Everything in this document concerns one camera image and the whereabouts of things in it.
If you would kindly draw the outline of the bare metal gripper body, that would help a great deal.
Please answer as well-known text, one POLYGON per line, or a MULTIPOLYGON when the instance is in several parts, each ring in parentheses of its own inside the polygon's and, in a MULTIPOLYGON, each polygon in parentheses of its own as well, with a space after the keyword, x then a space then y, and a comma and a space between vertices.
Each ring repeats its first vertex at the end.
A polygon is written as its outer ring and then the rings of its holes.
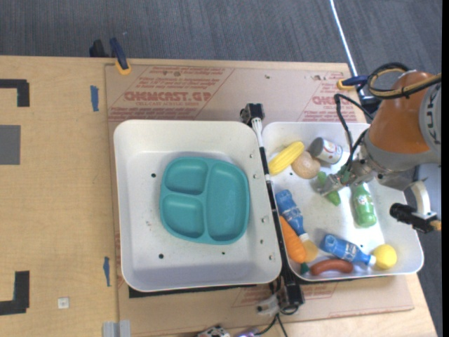
POLYGON ((353 160, 347 168, 347 180, 344 184, 352 186, 370 182, 377 175, 374 167, 368 158, 353 160))

